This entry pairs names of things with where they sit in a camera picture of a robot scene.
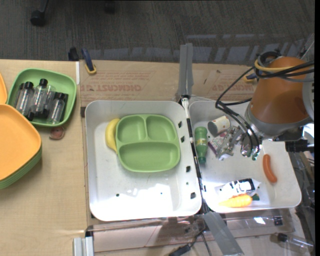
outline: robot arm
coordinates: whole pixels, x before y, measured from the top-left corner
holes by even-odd
[[[258,84],[244,117],[220,101],[232,85],[216,102],[216,108],[239,123],[237,128],[229,129],[218,148],[217,158],[225,154],[232,156],[234,146],[241,144],[241,154],[255,160],[263,140],[292,142],[301,139],[303,126],[314,122],[313,65],[314,61],[281,56],[278,51],[260,55],[249,69],[254,69]]]

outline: yellow banana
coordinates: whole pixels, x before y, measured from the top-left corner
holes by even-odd
[[[117,152],[116,145],[116,128],[120,118],[112,119],[105,128],[105,143],[106,145]]]

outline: green tray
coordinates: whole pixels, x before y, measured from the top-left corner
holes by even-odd
[[[121,164],[132,172],[166,171],[180,160],[176,128],[163,115],[123,117],[116,126],[115,141]]]
[[[61,122],[51,124],[47,123],[44,118],[35,117],[30,121],[33,125],[42,127],[58,127],[63,125],[70,117],[77,96],[77,85],[75,81],[62,73],[54,72],[51,70],[41,69],[41,68],[27,68],[22,70],[15,78],[8,95],[7,104],[13,106],[16,93],[19,86],[25,82],[32,82],[36,87],[39,84],[40,79],[47,79],[48,85],[55,87],[56,92],[68,94],[68,99],[65,104],[64,117]]]

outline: bottle label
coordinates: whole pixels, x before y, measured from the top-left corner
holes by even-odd
[[[198,138],[195,141],[195,146],[206,146],[207,145],[207,138]]]

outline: green bottle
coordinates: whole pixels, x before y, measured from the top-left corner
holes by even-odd
[[[208,150],[207,128],[200,126],[195,128],[195,150],[199,164],[206,163],[206,154]]]

